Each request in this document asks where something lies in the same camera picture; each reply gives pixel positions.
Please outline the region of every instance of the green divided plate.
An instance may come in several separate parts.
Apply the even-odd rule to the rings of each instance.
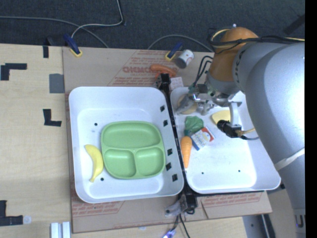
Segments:
[[[115,178],[139,179],[160,174],[165,150],[158,128],[145,121],[120,121],[101,133],[105,168]]]

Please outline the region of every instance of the white tray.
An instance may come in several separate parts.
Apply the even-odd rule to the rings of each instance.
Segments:
[[[184,136],[186,115],[176,115],[179,98],[188,93],[187,87],[176,88],[171,93],[175,124],[179,140]],[[241,101],[239,123],[243,130],[253,128],[247,110],[245,95],[238,93],[232,101]],[[211,115],[229,108],[216,107],[206,116],[199,110],[190,114],[198,116],[213,133],[215,139],[197,151],[192,147],[186,178],[189,186],[200,194],[245,192],[275,189],[280,177],[260,140],[229,138],[211,120]],[[256,137],[256,132],[247,134]]]
[[[69,95],[75,188],[85,202],[98,203],[178,194],[184,186],[164,94],[152,87],[78,87]],[[93,162],[84,145],[101,150],[102,128],[110,122],[138,120],[161,132],[166,166],[152,178],[116,179],[106,171],[89,181]]]

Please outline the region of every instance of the small box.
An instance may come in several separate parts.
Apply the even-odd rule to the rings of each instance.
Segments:
[[[208,129],[208,127],[204,127],[201,130],[197,131],[194,135],[191,136],[193,141],[193,146],[197,151],[207,145],[209,142],[214,140],[214,135]]]

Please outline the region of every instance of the blue and yellow clamp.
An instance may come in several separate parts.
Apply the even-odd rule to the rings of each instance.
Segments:
[[[166,59],[167,61],[172,61],[173,58],[174,58],[175,55],[176,55],[176,52],[179,51],[179,50],[181,50],[182,47],[183,47],[183,44],[182,44],[181,42],[177,43],[171,51],[169,51],[169,52],[166,53],[165,59]]]
[[[63,35],[64,41],[69,45],[70,51],[76,56],[76,57],[81,57],[83,52],[78,48],[76,42],[74,39],[69,35],[69,34],[64,34]]]

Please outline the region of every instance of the orange carrot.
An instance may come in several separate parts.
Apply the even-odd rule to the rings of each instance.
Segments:
[[[183,155],[184,167],[188,167],[190,152],[192,150],[192,139],[189,136],[184,136],[180,141],[180,149]]]

